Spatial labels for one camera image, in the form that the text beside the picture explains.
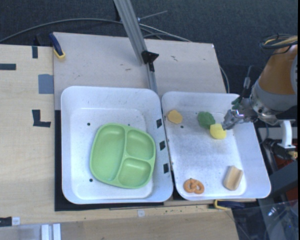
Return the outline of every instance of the pretzel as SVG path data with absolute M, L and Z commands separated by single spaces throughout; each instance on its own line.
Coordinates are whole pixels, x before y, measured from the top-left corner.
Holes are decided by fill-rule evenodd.
M 205 187 L 201 181 L 194 178 L 186 180 L 183 184 L 183 188 L 188 193 L 202 194 L 205 191 Z

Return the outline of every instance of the yellow toy food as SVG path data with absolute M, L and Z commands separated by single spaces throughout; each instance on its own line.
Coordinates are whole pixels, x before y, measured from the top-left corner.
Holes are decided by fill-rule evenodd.
M 213 138 L 222 140 L 227 136 L 227 131 L 222 128 L 220 123 L 215 123 L 210 125 L 210 134 Z
M 175 109 L 174 110 L 171 110 L 168 115 L 168 120 L 172 123 L 175 123 L 175 124 L 180 124 L 182 122 L 182 115 L 176 111 Z

